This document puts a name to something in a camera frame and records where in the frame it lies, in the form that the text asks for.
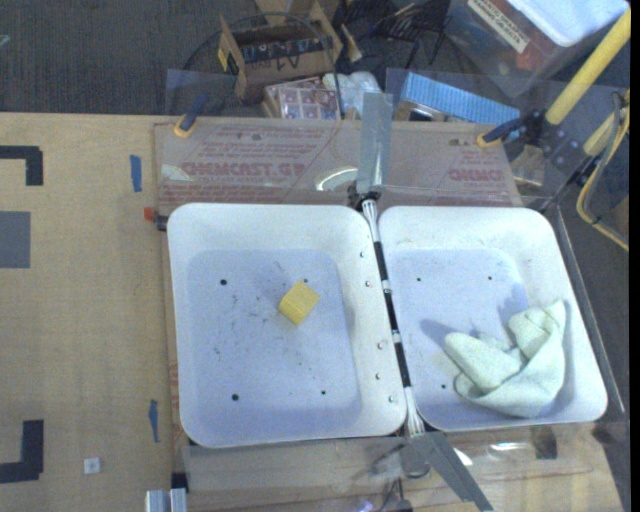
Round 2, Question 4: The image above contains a yellow cube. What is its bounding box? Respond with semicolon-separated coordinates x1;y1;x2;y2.
277;280;321;326

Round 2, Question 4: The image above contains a thin black and white rod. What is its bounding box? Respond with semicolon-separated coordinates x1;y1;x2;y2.
360;198;426;438

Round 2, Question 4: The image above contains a brown cardboard board red print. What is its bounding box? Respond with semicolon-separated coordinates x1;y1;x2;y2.
152;115;626;512

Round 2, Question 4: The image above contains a white plastic tray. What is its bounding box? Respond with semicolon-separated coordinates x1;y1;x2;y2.
165;201;408;449
377;205;610;433

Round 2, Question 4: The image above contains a pale green cloth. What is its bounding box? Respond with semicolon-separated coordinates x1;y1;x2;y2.
443;298;568;419

